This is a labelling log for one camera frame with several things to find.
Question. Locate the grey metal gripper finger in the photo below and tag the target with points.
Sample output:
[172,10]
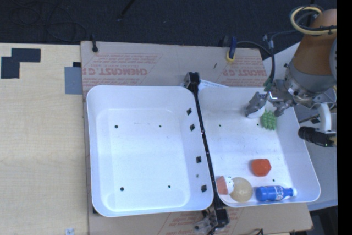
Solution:
[255,104]
[280,110]

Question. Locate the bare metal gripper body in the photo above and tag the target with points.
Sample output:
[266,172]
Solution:
[283,96]

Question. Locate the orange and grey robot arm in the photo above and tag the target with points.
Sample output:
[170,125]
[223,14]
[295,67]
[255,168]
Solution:
[313,55]

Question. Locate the green toy broccoli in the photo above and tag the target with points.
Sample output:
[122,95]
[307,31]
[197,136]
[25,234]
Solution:
[268,119]

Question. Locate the white plastic tray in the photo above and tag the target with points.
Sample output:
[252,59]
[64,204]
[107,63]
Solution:
[242,143]
[145,151]

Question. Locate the orange-red toy fruit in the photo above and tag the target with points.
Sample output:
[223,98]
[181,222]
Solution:
[260,167]

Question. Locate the thin black rod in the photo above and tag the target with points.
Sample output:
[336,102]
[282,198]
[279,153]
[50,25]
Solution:
[204,137]

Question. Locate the blue plastic bottle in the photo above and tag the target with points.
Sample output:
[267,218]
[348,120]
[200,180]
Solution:
[270,193]

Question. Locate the orange and white small bottle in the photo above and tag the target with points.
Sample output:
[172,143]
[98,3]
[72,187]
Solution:
[224,185]

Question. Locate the beige ball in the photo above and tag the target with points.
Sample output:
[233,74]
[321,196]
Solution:
[242,190]

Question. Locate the brown cardboard board red print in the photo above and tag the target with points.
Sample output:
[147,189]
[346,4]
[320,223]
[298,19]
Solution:
[165,68]

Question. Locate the black cylinder on white bracket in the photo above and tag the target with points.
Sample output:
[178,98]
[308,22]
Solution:
[312,135]

